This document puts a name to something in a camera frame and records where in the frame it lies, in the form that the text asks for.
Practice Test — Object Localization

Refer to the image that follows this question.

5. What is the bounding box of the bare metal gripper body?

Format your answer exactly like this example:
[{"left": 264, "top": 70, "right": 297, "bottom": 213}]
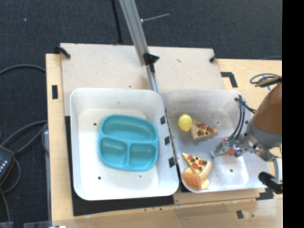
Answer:
[{"left": 227, "top": 131, "right": 278, "bottom": 162}]

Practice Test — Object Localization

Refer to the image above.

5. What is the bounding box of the white plastic tray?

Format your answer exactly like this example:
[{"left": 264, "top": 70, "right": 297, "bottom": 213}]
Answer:
[
  {"left": 69, "top": 87, "right": 180, "bottom": 201},
  {"left": 163, "top": 89, "right": 272, "bottom": 194}
]

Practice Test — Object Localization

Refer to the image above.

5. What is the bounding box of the pizza slice with thick crust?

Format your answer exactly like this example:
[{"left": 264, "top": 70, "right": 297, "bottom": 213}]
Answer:
[{"left": 181, "top": 152, "right": 213, "bottom": 178}]

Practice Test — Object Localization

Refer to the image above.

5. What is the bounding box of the pizza slice with thin crust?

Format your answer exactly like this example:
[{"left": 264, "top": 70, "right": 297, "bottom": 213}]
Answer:
[{"left": 190, "top": 118, "right": 219, "bottom": 141}]

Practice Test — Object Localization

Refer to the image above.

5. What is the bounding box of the yellow flat toy piece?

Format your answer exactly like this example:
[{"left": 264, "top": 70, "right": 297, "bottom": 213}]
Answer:
[{"left": 184, "top": 166, "right": 210, "bottom": 190}]

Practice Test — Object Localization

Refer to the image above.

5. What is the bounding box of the orange waffle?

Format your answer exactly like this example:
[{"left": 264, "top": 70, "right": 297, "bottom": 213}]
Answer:
[{"left": 181, "top": 171, "right": 203, "bottom": 191}]

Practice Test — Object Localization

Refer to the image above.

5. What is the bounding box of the yellow lemon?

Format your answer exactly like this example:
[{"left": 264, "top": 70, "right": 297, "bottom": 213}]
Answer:
[{"left": 178, "top": 114, "right": 193, "bottom": 132}]

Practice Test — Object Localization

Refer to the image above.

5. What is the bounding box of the thin black and white rod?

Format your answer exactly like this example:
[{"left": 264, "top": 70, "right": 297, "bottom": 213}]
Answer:
[{"left": 164, "top": 108, "right": 179, "bottom": 170}]

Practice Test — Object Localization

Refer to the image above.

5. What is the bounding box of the blue divided plate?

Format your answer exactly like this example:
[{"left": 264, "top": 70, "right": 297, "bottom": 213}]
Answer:
[{"left": 98, "top": 114, "right": 160, "bottom": 172}]

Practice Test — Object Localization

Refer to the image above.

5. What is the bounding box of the pale wood board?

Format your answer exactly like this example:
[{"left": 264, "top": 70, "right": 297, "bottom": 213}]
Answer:
[{"left": 59, "top": 43, "right": 262, "bottom": 205}]

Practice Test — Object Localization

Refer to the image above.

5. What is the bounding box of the black cylinder on white bracket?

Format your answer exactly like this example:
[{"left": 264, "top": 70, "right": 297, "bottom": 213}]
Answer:
[{"left": 258, "top": 157, "right": 283, "bottom": 195}]

